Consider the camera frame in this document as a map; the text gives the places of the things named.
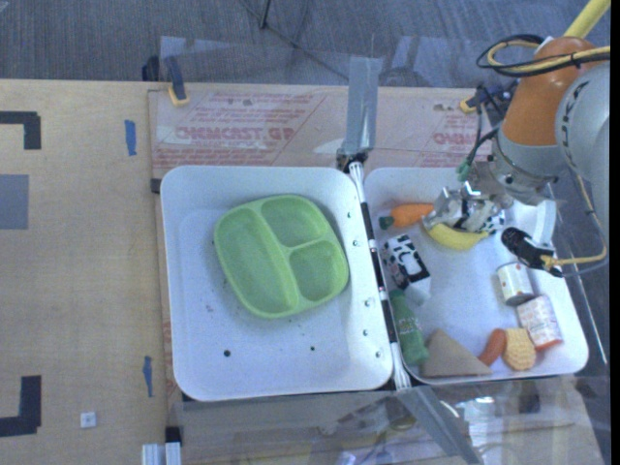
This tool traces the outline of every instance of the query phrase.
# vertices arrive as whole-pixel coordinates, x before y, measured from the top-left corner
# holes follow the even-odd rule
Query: dark gray floor
[[[518,33],[562,35],[588,1],[272,0],[260,29],[264,0],[0,0],[0,78],[141,80],[162,37],[176,37],[210,50],[188,80],[346,83],[343,59],[359,54],[399,71],[383,84],[474,87],[500,81],[475,66],[485,47]],[[587,38],[609,45],[610,13]],[[224,43],[238,45],[224,52]],[[610,460],[608,267],[574,281],[581,287],[593,298],[583,314],[595,319],[584,323],[583,391]]]

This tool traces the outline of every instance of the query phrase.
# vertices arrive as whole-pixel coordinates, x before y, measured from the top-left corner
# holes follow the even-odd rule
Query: white tray
[[[431,299],[416,307],[424,336],[435,328],[479,355],[487,336],[495,327],[517,327],[514,308],[501,300],[502,292],[496,268],[515,260],[501,243],[500,234],[479,242],[469,251],[446,248],[428,236],[420,224],[405,229],[381,230],[378,219],[390,209],[405,202],[434,202],[442,187],[459,187],[454,169],[377,169],[364,182],[366,198],[375,230],[383,245],[390,236],[406,233],[417,247],[431,274]],[[516,203],[507,214],[507,225],[515,225],[529,234],[536,225],[536,208]],[[562,331],[564,342],[537,355],[535,366],[527,371],[512,371],[502,360],[496,360],[492,375],[484,377],[446,377],[424,379],[417,367],[407,367],[420,381],[429,385],[496,381],[527,377],[574,373],[588,359],[588,345],[573,300],[564,279],[539,270],[528,270],[535,293],[547,294]]]
[[[237,300],[212,243],[227,210],[293,193],[316,203],[343,245],[342,294],[279,320]],[[184,166],[166,174],[161,203],[170,289],[173,371],[200,401],[368,390],[391,376],[388,333],[356,187],[326,168]]]

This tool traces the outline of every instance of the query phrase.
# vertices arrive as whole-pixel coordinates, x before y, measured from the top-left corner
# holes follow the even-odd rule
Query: orange carrot
[[[432,210],[433,203],[403,203],[395,206],[389,213],[389,217],[380,218],[379,223],[381,229],[387,229],[390,226],[404,228],[412,226]]]
[[[484,351],[478,357],[482,363],[486,366],[491,364],[500,357],[500,355],[506,349],[506,332],[503,329],[493,329],[486,341],[486,347]]]

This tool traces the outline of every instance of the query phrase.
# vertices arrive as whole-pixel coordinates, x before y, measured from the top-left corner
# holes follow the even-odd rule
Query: green bowl
[[[325,303],[349,281],[347,258],[331,225],[313,202],[297,195],[229,210],[215,225],[214,243],[239,301],[265,319]]]

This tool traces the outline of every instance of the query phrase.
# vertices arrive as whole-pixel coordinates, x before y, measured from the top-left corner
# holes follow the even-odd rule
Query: green bottle
[[[389,301],[405,364],[410,366],[421,365],[428,359],[428,350],[424,346],[424,336],[419,329],[418,319],[407,306],[407,300],[402,290],[389,292]]]

